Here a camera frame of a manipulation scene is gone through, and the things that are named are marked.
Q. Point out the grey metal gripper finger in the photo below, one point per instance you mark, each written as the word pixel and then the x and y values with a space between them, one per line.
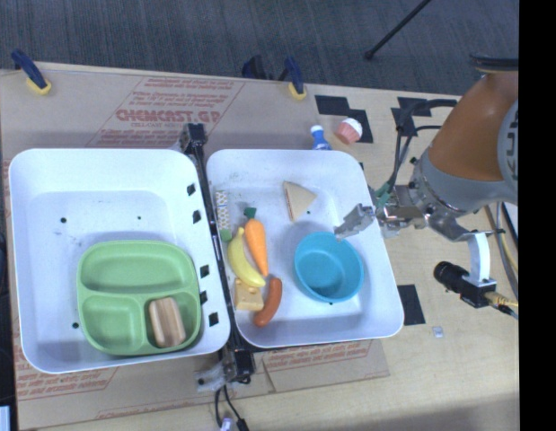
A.
pixel 362 213
pixel 349 230

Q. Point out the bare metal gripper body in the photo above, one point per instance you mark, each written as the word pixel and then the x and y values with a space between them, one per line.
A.
pixel 403 211

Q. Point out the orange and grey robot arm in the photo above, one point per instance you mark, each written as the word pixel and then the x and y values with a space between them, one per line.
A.
pixel 470 133

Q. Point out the white plastic tray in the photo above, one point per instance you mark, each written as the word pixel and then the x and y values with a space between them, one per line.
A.
pixel 349 182
pixel 102 187

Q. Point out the blue bowl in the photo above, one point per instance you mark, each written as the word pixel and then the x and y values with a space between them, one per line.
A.
pixel 327 267

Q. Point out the tan triangular sandwich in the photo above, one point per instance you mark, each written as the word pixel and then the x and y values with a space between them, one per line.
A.
pixel 297 198

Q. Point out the pink cupcake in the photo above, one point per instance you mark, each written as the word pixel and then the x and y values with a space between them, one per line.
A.
pixel 349 130

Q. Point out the blue and white bottle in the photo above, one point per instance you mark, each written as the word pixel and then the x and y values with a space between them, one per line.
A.
pixel 320 138

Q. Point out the orange carrot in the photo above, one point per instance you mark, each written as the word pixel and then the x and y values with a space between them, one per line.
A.
pixel 257 240

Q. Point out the brown sausage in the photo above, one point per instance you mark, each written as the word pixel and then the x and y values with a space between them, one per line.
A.
pixel 270 303

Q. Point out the yellow banana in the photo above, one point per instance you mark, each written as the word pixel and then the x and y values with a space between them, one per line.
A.
pixel 239 258

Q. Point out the yellow cheese block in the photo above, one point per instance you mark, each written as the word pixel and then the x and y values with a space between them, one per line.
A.
pixel 247 300

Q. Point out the white packet with orange print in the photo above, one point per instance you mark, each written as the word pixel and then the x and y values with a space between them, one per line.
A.
pixel 222 207

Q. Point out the black tripod leg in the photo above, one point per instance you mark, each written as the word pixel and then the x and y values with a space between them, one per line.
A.
pixel 412 14

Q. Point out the tan wooden bread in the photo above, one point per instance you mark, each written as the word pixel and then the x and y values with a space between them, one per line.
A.
pixel 166 322

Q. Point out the green divided plate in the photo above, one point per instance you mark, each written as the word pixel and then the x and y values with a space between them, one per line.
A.
pixel 125 267

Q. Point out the brown cardboard board red print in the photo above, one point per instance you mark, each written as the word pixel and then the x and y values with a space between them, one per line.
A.
pixel 138 106

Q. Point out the black cylinder on white bracket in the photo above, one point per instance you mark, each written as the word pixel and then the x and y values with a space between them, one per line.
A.
pixel 461 281

